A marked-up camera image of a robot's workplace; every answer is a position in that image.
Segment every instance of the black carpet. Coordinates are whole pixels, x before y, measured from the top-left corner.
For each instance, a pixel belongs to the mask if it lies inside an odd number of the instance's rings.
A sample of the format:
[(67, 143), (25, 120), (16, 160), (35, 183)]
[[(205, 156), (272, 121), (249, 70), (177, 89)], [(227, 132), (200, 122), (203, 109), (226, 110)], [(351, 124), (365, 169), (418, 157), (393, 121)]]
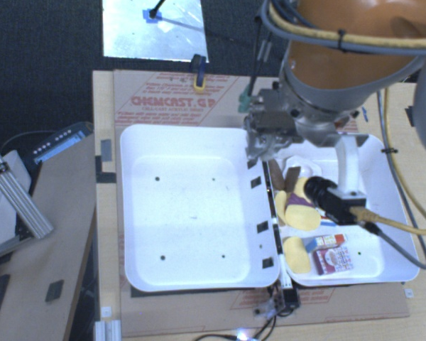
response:
[[(201, 0), (209, 73), (250, 75), (263, 0)], [(283, 42), (262, 75), (277, 75)], [(102, 0), (0, 0), (0, 146), (25, 132), (92, 121), (93, 70), (187, 71), (187, 63), (105, 58)], [(7, 146), (21, 155), (41, 137)]]

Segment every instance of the cardboard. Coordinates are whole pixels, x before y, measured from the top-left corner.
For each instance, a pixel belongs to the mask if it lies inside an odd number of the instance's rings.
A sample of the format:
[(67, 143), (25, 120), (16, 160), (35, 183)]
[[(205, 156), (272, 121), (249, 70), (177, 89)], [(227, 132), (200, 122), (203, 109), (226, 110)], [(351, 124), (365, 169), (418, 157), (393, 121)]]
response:
[[(207, 75), (204, 92), (192, 87), (193, 75), (174, 72), (115, 71), (115, 141), (119, 271), (123, 337), (255, 328), (265, 319), (254, 310), (268, 300), (266, 289), (142, 293), (131, 290), (124, 274), (124, 231), (119, 138), (137, 123), (240, 127), (245, 115), (237, 112), (239, 95), (248, 77)], [(259, 88), (275, 78), (258, 79)], [(352, 121), (345, 131), (356, 131)], [(408, 317), (399, 283), (304, 288), (301, 307), (278, 325), (330, 323)]]

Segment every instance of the yellow cable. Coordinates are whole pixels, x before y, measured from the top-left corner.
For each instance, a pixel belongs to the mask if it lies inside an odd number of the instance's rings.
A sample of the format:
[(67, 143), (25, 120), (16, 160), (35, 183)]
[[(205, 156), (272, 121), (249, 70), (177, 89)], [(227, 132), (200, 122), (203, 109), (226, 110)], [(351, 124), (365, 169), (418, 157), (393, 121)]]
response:
[[(268, 12), (270, 14), (271, 20), (273, 20), (279, 28), (297, 36), (333, 40), (336, 42), (341, 39), (339, 33), (334, 31), (323, 31), (320, 29), (306, 28), (286, 21), (276, 11), (272, 2), (269, 4)], [(385, 48), (426, 49), (426, 38), (380, 38), (348, 33), (342, 37), (342, 41), (345, 43), (372, 45)]]
[[(383, 97), (383, 120), (385, 122), (385, 130), (387, 134), (387, 140), (388, 140), (388, 146), (389, 148), (392, 148), (393, 145), (391, 143), (391, 135), (390, 135), (390, 124), (388, 119), (388, 95), (389, 95), (389, 89), (385, 89), (385, 94)], [(396, 174), (399, 177), (400, 184), (402, 185), (405, 193), (410, 198), (414, 206), (417, 208), (418, 211), (420, 211), (421, 215), (426, 219), (426, 210), (423, 208), (423, 206), (417, 201), (415, 196), (413, 195), (412, 191), (410, 190), (407, 182), (405, 181), (401, 170), (399, 168), (398, 163), (395, 160), (394, 154), (390, 153), (392, 159), (393, 159), (393, 166), (395, 168)], [(398, 229), (404, 230), (406, 232), (411, 232), (412, 234), (416, 235), (426, 235), (426, 229), (417, 229), (416, 227), (412, 227), (406, 224), (401, 224), (400, 222), (387, 219), (385, 217), (381, 217), (377, 215), (376, 213), (364, 208), (364, 207), (352, 207), (350, 209), (351, 214), (356, 216), (356, 221), (365, 221), (365, 222), (380, 222), (382, 224), (387, 224), (389, 226), (396, 227)]]

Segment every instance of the small box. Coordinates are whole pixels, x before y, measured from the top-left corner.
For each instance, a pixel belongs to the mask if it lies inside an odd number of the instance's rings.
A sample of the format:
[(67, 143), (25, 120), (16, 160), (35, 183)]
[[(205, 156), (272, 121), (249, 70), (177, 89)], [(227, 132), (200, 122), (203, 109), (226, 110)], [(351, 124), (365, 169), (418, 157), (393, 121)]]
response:
[(341, 246), (346, 240), (347, 236), (344, 234), (325, 235), (315, 237), (308, 242), (305, 248), (308, 253), (321, 249), (331, 249)]
[(346, 247), (317, 250), (313, 254), (319, 275), (346, 271), (354, 268), (349, 250)]

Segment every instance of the black electronic device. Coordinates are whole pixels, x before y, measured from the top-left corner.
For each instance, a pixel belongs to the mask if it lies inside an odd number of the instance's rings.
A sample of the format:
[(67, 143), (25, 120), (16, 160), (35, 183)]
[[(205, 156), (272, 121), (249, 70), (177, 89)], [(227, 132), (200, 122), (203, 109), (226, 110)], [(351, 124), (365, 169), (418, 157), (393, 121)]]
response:
[(23, 158), (27, 170), (32, 173), (41, 162), (73, 146), (92, 132), (93, 124), (81, 121), (52, 134)]

